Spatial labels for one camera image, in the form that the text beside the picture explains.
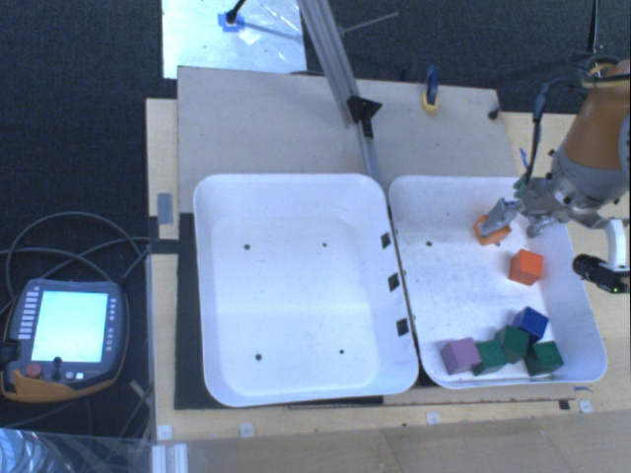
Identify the white plastic tray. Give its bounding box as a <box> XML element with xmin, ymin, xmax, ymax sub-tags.
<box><xmin>192</xmin><ymin>172</ymin><xmax>421</xmax><ymax>409</ymax></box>
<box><xmin>387</xmin><ymin>174</ymin><xmax>609</xmax><ymax>390</ymax></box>

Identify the orange cube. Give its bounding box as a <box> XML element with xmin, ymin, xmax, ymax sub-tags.
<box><xmin>472</xmin><ymin>214</ymin><xmax>513</xmax><ymax>247</ymax></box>
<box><xmin>508</xmin><ymin>248</ymin><xmax>545</xmax><ymax>287</ymax></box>

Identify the green cube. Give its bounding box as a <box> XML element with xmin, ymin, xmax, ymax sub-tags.
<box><xmin>494</xmin><ymin>324</ymin><xmax>532</xmax><ymax>365</ymax></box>
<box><xmin>524</xmin><ymin>340</ymin><xmax>565</xmax><ymax>377</ymax></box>
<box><xmin>471</xmin><ymin>339</ymin><xmax>510</xmax><ymax>377</ymax></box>

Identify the pale flat board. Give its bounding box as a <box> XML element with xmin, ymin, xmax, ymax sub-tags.
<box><xmin>175</xmin><ymin>65</ymin><xmax>578</xmax><ymax>409</ymax></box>

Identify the purple cube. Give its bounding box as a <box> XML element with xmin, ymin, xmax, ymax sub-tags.
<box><xmin>439</xmin><ymin>337</ymin><xmax>483</xmax><ymax>376</ymax></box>

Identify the blue cube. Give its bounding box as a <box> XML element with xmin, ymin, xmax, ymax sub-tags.
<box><xmin>512</xmin><ymin>305</ymin><xmax>550</xmax><ymax>343</ymax></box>

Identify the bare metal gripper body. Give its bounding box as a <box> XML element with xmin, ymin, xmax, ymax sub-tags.
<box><xmin>515</xmin><ymin>177</ymin><xmax>614</xmax><ymax>230</ymax></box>

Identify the black cylinder on white bracket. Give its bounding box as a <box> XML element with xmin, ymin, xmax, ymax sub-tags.
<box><xmin>571</xmin><ymin>217</ymin><xmax>631</xmax><ymax>296</ymax></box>

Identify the thin black rod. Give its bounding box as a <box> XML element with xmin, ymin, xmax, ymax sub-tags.
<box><xmin>387</xmin><ymin>203</ymin><xmax>420</xmax><ymax>359</ymax></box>

